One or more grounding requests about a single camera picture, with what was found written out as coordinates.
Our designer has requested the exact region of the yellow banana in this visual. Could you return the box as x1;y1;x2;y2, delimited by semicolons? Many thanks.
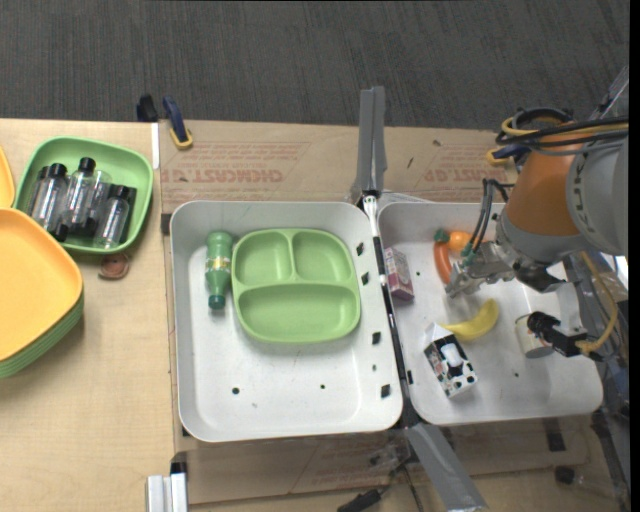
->
438;297;501;344

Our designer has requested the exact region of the clear plastic bottle black cap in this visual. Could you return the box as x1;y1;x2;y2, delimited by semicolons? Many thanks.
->
92;183;133;250
29;162;70;232
62;156;99;232

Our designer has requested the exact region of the green square plate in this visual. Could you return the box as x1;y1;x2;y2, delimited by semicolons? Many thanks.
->
12;135;155;256

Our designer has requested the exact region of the orange carrot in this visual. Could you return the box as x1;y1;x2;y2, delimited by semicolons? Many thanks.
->
432;228;455;287

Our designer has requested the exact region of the black and white milk carton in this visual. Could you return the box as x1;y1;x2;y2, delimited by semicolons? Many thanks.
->
422;321;479;400

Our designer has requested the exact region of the white can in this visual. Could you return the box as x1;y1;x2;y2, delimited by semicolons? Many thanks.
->
514;312;557;360

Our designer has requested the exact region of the yellow plate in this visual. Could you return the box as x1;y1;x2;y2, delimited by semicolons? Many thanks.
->
0;206;85;362
0;144;17;209

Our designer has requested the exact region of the pink carton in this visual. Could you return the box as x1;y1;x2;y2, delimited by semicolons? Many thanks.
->
383;246;416;303

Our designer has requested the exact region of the brown cardboard board red print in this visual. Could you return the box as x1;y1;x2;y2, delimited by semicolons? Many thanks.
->
158;118;592;506

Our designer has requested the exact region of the green divided plate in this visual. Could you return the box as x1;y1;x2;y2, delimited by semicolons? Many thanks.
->
230;227;363;345

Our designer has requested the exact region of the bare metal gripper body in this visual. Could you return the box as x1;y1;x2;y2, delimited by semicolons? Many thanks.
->
452;241;517;285

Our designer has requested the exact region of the green plastic bottle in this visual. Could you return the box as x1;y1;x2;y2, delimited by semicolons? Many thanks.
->
204;230;235;310

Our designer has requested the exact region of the white plastic tray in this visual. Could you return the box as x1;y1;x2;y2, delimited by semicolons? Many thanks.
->
376;201;605;428
168;199;405;444

